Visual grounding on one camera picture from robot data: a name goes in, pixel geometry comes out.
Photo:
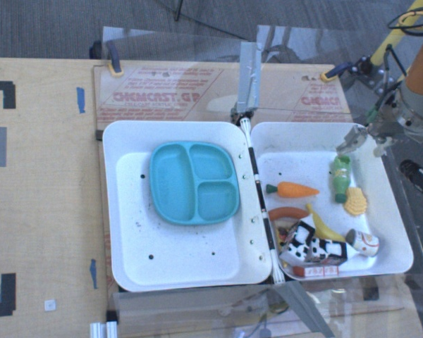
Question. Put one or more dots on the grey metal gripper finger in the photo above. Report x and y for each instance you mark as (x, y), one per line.
(352, 139)
(380, 148)

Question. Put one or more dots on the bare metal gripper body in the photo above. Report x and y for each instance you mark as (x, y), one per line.
(391, 127)

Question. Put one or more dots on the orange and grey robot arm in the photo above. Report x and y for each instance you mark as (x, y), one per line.
(417, 79)

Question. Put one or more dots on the green plastic bottle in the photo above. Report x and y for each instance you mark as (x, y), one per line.
(341, 176)

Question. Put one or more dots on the yellow ridged biscuit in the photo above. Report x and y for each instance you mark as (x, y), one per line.
(356, 203)

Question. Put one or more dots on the orange carrot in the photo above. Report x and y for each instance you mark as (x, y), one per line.
(296, 190)

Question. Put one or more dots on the white plastic tray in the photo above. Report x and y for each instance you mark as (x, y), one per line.
(380, 231)
(183, 252)

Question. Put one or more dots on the yellow banana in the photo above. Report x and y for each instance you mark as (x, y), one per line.
(322, 229)

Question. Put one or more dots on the white can with orange print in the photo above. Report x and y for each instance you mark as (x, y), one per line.
(364, 242)

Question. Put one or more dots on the orange-red sausage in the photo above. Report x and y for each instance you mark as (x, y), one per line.
(285, 211)

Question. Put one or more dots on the thin black and white rod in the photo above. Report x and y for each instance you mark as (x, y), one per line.
(256, 174)

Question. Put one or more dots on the pizza slice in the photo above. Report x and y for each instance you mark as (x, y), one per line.
(282, 231)

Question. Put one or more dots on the black and white carton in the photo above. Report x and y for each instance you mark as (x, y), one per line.
(313, 248)

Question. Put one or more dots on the red and white packet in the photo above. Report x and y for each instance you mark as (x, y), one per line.
(315, 271)

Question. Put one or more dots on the blue divided plate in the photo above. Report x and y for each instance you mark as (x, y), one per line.
(176, 185)

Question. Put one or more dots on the black cylinder on white bracket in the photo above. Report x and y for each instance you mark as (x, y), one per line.
(414, 174)

